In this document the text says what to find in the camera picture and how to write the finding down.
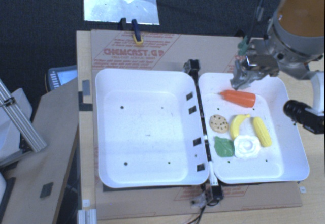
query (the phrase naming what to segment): toy banana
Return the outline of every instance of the toy banana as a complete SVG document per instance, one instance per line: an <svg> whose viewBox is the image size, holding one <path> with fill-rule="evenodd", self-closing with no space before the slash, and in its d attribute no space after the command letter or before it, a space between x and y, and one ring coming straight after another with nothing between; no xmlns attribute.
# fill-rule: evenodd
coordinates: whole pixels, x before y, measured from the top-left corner
<svg viewBox="0 0 325 224"><path fill-rule="evenodd" d="M235 116L235 118L231 122L230 128L229 128L230 136L232 137L232 139L235 139L236 137L239 136L239 127L240 127L241 123L244 121L244 119L248 118L248 117L250 117L249 114Z"/></svg>
<svg viewBox="0 0 325 224"><path fill-rule="evenodd" d="M260 117L255 117L253 119L253 126L256 131L257 137L263 147L269 147L272 145L272 139L270 137L269 131L267 130L263 120Z"/></svg>

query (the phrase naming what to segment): yellow corn cob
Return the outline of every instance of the yellow corn cob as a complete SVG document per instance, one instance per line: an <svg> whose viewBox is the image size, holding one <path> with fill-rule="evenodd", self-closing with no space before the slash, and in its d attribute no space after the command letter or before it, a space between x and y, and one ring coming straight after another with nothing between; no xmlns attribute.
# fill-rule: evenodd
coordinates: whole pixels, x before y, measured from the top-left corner
<svg viewBox="0 0 325 224"><path fill-rule="evenodd" d="M269 147L272 145L272 139L270 137L269 131L267 130L263 120L260 117L255 117L253 119L253 126L255 128L257 137L263 147Z"/></svg>

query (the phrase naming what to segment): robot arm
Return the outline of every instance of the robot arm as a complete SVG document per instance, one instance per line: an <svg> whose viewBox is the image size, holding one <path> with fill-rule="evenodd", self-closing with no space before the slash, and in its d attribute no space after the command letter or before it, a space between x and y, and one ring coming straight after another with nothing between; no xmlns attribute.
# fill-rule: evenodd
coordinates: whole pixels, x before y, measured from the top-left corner
<svg viewBox="0 0 325 224"><path fill-rule="evenodd" d="M262 5L255 11L261 19ZM283 71L299 80L311 80L314 104L289 102L284 112L313 133L324 133L324 72L312 72L308 63L320 60L324 54L324 0L281 0L269 23L267 36L241 44L242 61L235 62L234 89L247 88L255 80Z"/></svg>

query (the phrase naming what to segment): dark floor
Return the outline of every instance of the dark floor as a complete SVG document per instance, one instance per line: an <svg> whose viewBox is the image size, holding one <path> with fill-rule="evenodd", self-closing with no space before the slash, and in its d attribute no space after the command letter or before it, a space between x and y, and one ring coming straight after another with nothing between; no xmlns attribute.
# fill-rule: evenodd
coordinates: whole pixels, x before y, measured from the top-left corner
<svg viewBox="0 0 325 224"><path fill-rule="evenodd" d="M256 0L157 0L159 26L141 25L142 31L233 36L247 32ZM266 0L271 16L278 0ZM0 0L0 78L10 91L22 87L35 108L45 93L44 76L51 67L76 64L76 31L117 29L115 23L83 20L83 0ZM266 23L253 36L261 37ZM69 180L68 206L58 223L74 222L76 176Z"/></svg>

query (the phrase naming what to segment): tray with toy food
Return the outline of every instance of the tray with toy food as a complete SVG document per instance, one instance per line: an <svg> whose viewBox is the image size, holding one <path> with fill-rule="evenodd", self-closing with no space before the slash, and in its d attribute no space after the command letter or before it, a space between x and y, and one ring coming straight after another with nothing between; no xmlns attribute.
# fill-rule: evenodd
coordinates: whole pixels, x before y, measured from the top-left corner
<svg viewBox="0 0 325 224"><path fill-rule="evenodd" d="M184 72L99 71L102 182L122 188L198 185L209 174L228 184L307 178L297 126L282 111L288 100L283 82L266 77L252 84L244 92L253 100L249 95L245 106L225 92L231 78L204 73L196 86Z"/></svg>

